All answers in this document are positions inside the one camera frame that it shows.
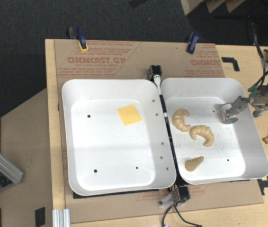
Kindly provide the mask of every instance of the black fabric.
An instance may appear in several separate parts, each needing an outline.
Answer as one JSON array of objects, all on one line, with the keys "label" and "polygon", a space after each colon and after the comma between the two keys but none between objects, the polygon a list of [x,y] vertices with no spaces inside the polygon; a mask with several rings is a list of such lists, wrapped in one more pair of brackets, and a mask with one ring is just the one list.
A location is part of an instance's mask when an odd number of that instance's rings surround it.
[{"label": "black fabric", "polygon": [[[245,19],[221,5],[210,14],[201,3],[188,16],[180,0],[0,0],[0,116],[46,87],[45,39],[65,38],[68,26],[87,39],[183,42],[192,31],[200,43],[249,45]],[[248,0],[231,14],[264,13],[268,0]],[[268,18],[261,18],[268,27]],[[257,24],[260,45],[268,32]]]}]

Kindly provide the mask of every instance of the dark floor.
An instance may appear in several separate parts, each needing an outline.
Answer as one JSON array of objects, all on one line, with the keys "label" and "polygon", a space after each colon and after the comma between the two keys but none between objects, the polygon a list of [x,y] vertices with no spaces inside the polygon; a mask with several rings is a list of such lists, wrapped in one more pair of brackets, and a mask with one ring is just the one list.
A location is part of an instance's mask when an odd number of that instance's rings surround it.
[{"label": "dark floor", "polygon": [[[180,0],[130,1],[0,0],[0,116],[46,87],[45,39],[65,38],[67,26],[81,26],[87,39],[183,42],[199,31],[202,43],[251,45],[247,19],[215,16],[268,12],[268,0],[213,14],[201,3],[188,16]],[[259,43],[268,45],[268,17],[257,19]]]}]

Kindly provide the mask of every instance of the blue clamp handle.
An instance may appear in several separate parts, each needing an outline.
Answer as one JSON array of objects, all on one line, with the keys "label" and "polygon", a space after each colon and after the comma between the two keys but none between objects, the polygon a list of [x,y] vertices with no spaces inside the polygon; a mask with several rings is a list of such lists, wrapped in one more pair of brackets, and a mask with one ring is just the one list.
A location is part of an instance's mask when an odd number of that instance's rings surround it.
[{"label": "blue clamp handle", "polygon": [[88,48],[88,45],[86,43],[85,34],[84,34],[82,28],[77,27],[76,31],[77,31],[79,46],[80,46],[81,51],[87,51],[89,48]]},{"label": "blue clamp handle", "polygon": [[190,54],[193,54],[194,50],[195,50],[195,46],[196,46],[196,44],[199,40],[199,37],[200,37],[200,33],[194,32],[191,36],[192,36],[192,38],[191,38],[190,44],[188,45],[187,52]]}]

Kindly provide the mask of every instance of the white tray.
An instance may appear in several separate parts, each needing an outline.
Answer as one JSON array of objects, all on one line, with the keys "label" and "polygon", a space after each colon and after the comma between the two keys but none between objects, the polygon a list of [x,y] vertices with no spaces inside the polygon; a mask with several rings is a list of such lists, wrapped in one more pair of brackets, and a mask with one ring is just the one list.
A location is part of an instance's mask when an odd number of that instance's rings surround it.
[{"label": "white tray", "polygon": [[[219,106],[245,97],[241,84],[234,79],[166,79],[161,84],[174,149],[181,177],[190,184],[263,178],[268,175],[268,159],[249,108],[238,115],[234,124],[223,124]],[[185,123],[206,125],[214,134],[214,143],[204,147],[204,138],[192,140],[172,124],[179,108],[189,111]],[[204,161],[189,172],[185,162],[199,156]]]},{"label": "white tray", "polygon": [[[176,170],[156,86],[147,80],[74,79],[62,89],[69,183],[79,195],[168,188]],[[117,109],[135,105],[124,126]]]}]

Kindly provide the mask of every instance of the yellow square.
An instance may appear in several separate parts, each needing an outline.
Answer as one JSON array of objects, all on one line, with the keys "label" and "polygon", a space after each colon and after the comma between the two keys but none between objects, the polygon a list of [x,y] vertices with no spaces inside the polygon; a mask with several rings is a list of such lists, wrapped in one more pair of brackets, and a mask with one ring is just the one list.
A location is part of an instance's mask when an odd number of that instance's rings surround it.
[{"label": "yellow square", "polygon": [[134,104],[118,108],[117,112],[124,126],[142,121],[142,118]]}]

